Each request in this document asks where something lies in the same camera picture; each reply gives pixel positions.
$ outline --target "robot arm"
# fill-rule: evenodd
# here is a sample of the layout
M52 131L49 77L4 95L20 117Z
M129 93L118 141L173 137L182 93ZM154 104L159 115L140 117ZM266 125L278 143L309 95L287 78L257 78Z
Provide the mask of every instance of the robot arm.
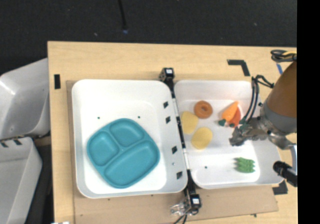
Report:
M275 86L268 83L263 76L252 79L252 102L247 114L242 119L242 125L234 129L229 142L233 146L240 146L246 140L269 139L283 150L291 150L292 167L284 162L276 162L273 169L293 186L298 186L297 145L289 141L286 136L297 132L297 54L283 50L273 50L272 59L276 62L292 61L284 71ZM262 105L258 117L253 118L259 94L258 79L262 78L271 93Z

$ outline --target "orange carrot toy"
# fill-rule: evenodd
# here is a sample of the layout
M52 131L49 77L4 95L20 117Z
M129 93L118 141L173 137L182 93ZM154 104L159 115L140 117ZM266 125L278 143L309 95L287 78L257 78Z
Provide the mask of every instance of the orange carrot toy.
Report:
M239 107L236 109L234 117L229 121L230 127L236 127L239 125L241 119L241 112L239 110Z
M239 102L234 102L232 105L230 105L223 113L222 113L222 120L219 121L219 124L221 126L224 126L226 121L230 121L236 114L236 111L238 109Z

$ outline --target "wooden table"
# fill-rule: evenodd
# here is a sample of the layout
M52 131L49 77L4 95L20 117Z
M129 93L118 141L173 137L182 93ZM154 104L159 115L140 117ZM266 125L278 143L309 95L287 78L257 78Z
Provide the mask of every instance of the wooden table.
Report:
M157 80L164 67L174 68L176 81L251 81L241 66L228 65L228 59L236 59L246 62L251 76L261 74L276 82L280 73L271 60L270 51L273 49L276 47L48 42L54 220L81 224L121 223L121 220L123 223L173 223L177 219L167 214L168 206L177 203L171 202L177 198L175 195L155 195L152 199L134 196L112 199L110 203L106 200L94 202L96 205L105 204L105 211L91 208L91 201L79 195L73 183L67 81L85 78ZM288 65L284 63L281 67L284 70ZM269 92L269 88L260 88L262 100ZM297 135L288 138L297 141ZM289 151L280 151L280 155L283 161L292 163ZM197 224L298 223L298 190L291 185L288 185L288 194L277 196L273 195L271 186L201 193L208 203L188 221ZM108 221L103 219L104 212L109 213ZM128 213L132 213L128 219L123 217Z

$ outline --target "toy food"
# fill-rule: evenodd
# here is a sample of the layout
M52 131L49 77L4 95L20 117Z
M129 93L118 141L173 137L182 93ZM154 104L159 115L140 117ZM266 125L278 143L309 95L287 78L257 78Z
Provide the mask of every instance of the toy food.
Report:
M254 161L251 159L245 158L236 158L236 170L242 173L253 173L254 170Z
M234 116L238 109L239 102L234 102L232 105L230 105L223 113L222 113L222 119L225 119L226 121L230 121Z
M199 101L194 106L194 113L199 118L208 118L212 115L212 106L206 101Z
M199 128L191 139L191 144L198 150L205 149L212 140L213 133L207 127Z
M241 119L241 112L239 110L239 107L236 109L234 117L229 121L229 125L231 127L236 127L239 125Z
M198 121L199 118L195 114L189 111L183 112L181 115L181 125L183 132L185 134L193 133L197 127Z

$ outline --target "black floor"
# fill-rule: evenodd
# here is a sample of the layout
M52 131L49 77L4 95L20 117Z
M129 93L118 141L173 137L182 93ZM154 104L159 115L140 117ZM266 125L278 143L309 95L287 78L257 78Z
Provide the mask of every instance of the black floor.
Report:
M48 40L296 47L297 1L0 0L0 75L45 58ZM39 186L28 222L48 224Z

